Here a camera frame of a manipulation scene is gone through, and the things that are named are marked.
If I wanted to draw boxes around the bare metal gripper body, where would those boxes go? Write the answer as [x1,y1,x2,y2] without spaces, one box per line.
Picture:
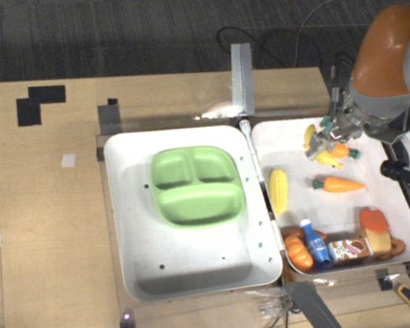
[317,103,368,146]

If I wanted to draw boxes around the orange carrot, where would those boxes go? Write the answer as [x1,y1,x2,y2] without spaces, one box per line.
[311,172,367,197]
[327,140,362,163]

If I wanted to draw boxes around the yellow banana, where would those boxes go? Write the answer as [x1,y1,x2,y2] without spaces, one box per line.
[300,121,346,174]

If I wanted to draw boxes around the white plastic tray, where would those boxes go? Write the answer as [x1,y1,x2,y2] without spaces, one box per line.
[101,117,287,306]
[249,106,410,281]

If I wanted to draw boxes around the yellow corn cob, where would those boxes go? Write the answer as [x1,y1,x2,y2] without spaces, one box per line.
[266,167,293,216]

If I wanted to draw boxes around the blue bottle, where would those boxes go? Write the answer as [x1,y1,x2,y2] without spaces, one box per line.
[298,216,334,272]

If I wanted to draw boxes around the orange and yellow pizza slice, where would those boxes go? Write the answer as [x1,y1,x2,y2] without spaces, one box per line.
[357,206,394,257]

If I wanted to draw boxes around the orange bread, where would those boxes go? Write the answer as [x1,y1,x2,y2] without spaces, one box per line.
[283,233,316,274]

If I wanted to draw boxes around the brown carton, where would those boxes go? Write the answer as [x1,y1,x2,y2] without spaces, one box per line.
[325,235,375,266]

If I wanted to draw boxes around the brown doughnut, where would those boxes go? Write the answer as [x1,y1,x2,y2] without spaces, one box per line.
[374,235,408,261]

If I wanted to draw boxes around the green divided plate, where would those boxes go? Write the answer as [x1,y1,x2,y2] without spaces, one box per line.
[147,140,249,233]

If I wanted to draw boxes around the black cylinder on white bracket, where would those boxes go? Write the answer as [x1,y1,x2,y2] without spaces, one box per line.
[376,130,410,188]

